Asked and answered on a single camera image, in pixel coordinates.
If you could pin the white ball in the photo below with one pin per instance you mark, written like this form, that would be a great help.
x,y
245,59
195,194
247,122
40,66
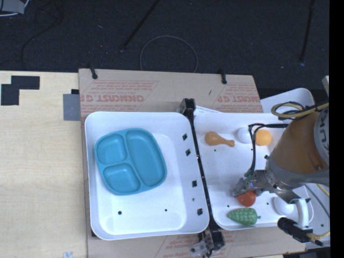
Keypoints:
x,y
244,135

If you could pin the black cylinder on white bracket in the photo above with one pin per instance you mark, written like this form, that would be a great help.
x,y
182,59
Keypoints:
x,y
302,214

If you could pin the thin black rod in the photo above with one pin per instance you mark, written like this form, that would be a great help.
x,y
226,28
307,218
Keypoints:
x,y
200,160

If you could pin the blue divided plate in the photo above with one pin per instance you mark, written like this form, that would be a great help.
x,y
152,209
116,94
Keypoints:
x,y
129,160

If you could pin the white paper sheet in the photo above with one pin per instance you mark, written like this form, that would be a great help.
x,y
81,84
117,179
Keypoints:
x,y
208,109

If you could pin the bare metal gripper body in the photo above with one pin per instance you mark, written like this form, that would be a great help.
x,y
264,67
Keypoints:
x,y
264,180

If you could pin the red tomato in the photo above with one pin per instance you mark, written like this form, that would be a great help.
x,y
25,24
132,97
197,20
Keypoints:
x,y
247,199

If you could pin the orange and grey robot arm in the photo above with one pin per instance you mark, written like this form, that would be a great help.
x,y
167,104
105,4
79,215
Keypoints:
x,y
295,149

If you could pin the white plastic tray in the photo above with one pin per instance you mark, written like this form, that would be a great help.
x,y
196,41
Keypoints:
x,y
225,171
150,214

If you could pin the brown cardboard board red print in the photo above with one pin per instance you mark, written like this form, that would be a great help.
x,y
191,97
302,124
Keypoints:
x,y
161,90

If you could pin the orange ball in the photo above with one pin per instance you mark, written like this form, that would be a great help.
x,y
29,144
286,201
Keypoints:
x,y
264,137

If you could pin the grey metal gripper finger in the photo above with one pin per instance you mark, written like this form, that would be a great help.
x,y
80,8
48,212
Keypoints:
x,y
241,187

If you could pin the orange chicken drumstick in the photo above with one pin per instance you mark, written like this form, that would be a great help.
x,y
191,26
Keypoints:
x,y
213,138

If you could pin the green grapes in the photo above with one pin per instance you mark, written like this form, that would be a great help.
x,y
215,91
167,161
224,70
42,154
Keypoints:
x,y
243,216

